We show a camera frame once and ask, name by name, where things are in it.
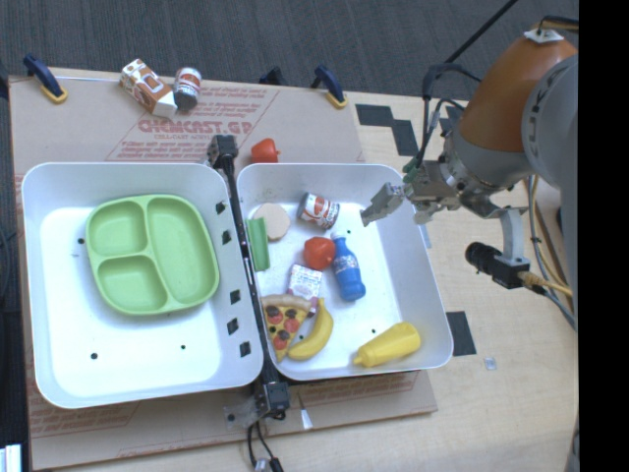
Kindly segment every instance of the beige round disc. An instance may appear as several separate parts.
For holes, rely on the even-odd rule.
[[[264,217],[266,221],[266,237],[270,241],[279,240],[291,226],[291,219],[286,210],[274,203],[264,203],[254,213],[254,218]]]

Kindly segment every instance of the hole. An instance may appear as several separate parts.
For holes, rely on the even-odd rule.
[[[240,356],[246,357],[252,352],[252,345],[249,344],[249,341],[244,342],[240,345]]]
[[[232,292],[229,293],[229,300],[231,301],[232,304],[237,303],[238,301],[240,301],[240,290],[234,290]]]
[[[227,332],[229,335],[238,330],[238,319],[231,320],[227,323]]]

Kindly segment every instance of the cardboard sheet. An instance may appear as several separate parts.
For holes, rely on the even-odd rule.
[[[251,162],[251,146],[265,138],[275,140],[283,162],[364,162],[353,105],[338,110],[318,89],[203,81],[197,107],[169,120],[144,111],[118,86],[116,73],[52,71],[69,93],[60,105],[40,92],[35,78],[10,82],[33,469],[245,439],[245,429],[226,422],[224,407],[246,400],[248,387],[78,410],[41,396],[29,344],[22,179],[52,161],[203,162],[217,134],[236,137],[237,172]],[[317,430],[437,409],[426,372],[296,384],[291,398],[286,419],[266,423],[271,435],[302,432],[310,423]]]

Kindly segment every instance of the white plastic tub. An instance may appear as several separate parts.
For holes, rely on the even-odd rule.
[[[138,317],[101,297],[86,219],[104,202],[142,194],[178,195],[206,223],[220,282],[201,305]],[[217,172],[192,163],[46,163],[26,175],[22,195],[35,378],[51,403],[78,408],[210,391],[259,375],[256,318]]]
[[[401,183],[400,175],[379,164],[252,164],[237,181],[245,219],[264,203],[279,204],[288,212],[291,226],[279,241],[269,242],[270,268],[256,272],[260,296],[285,293],[292,264],[304,265],[304,243],[330,231],[297,218],[306,192],[340,204],[332,230],[347,232],[347,244],[356,254],[367,295],[355,302],[340,298],[331,267],[323,271],[319,296],[334,318],[326,346],[307,361],[285,357],[273,361],[278,371],[295,381],[314,381],[363,375],[433,369],[452,356],[452,336],[413,207],[405,203],[388,217],[363,226],[361,209],[385,182]],[[359,346],[397,322],[413,324],[422,338],[415,353],[386,364],[365,368],[353,365]],[[313,326],[306,320],[299,335]]]

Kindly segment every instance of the orange and white carton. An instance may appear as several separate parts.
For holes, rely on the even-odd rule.
[[[120,87],[153,115],[172,119],[177,112],[172,88],[140,58],[122,69]]]

